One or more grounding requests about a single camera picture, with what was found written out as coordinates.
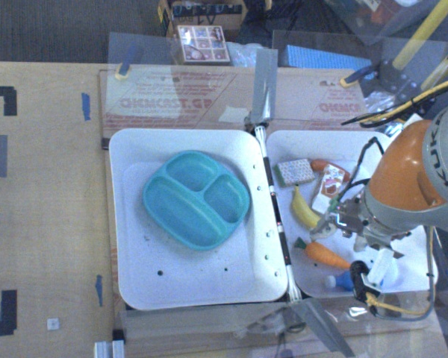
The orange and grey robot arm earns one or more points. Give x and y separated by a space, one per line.
403 177

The orange sausage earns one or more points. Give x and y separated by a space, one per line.
318 165

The blue bottle white cap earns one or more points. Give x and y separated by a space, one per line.
344 280

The orange carrot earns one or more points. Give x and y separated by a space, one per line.
323 255

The green and white packet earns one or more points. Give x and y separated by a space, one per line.
294 172

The yellow banana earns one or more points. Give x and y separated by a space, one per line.
302 209

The brown cardboard board red print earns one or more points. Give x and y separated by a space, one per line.
194 99

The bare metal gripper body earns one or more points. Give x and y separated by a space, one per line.
352 216

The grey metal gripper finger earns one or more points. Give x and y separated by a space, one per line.
325 226
360 244

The blue divided plate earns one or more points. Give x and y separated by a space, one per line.
194 200

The white plastic tray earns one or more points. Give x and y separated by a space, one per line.
194 278
313 144

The thin black and white rod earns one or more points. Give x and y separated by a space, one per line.
272 186

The blue foam block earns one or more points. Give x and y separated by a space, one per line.
321 57

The printed picture box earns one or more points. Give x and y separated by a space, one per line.
203 44

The small white square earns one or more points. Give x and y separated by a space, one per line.
53 324

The white and red carton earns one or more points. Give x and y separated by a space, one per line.
330 186

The black cylinder on white bracket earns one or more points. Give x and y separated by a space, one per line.
359 274

